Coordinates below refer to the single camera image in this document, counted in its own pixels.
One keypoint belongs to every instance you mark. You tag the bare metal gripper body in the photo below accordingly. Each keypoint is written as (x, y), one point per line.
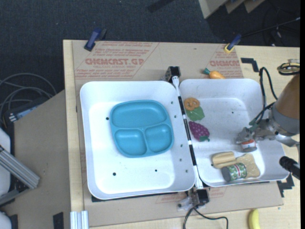
(265, 130)

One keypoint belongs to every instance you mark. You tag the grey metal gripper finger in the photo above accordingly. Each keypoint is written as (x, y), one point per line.
(252, 135)
(243, 135)

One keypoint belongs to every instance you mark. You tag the small red and white can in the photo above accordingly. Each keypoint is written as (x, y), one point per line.
(249, 146)

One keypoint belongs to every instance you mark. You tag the tan bone-shaped biscuit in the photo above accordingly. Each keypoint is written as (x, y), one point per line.
(252, 167)

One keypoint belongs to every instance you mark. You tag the tan bread bun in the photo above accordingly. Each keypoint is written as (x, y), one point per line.
(222, 159)

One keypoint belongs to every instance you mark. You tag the white plastic tray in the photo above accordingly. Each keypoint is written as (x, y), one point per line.
(226, 104)
(143, 175)

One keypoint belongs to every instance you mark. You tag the green and white can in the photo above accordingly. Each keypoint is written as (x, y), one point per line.
(234, 172)

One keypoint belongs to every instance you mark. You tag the purple grapes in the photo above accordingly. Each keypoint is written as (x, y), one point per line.
(197, 130)

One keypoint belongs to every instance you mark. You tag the green lettuce leaf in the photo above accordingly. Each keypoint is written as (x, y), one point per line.
(196, 114)

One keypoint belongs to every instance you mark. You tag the thin black and white rod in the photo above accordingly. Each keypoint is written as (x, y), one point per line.
(186, 125)

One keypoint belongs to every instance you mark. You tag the orange pretzel biscuit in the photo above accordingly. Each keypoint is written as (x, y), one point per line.
(191, 106)

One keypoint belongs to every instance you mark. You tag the orange carrot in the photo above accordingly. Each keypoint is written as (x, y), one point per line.
(216, 74)

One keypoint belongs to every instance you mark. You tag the yellow banana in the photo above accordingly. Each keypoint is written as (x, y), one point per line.
(254, 219)

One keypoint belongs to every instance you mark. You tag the blue divided plate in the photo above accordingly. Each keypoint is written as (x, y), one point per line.
(140, 128)

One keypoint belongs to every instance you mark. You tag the brown cardboard board red print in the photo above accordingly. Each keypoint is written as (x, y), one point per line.
(133, 61)

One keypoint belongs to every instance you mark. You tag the black cylinder on white bracket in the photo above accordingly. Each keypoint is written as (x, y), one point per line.
(289, 164)

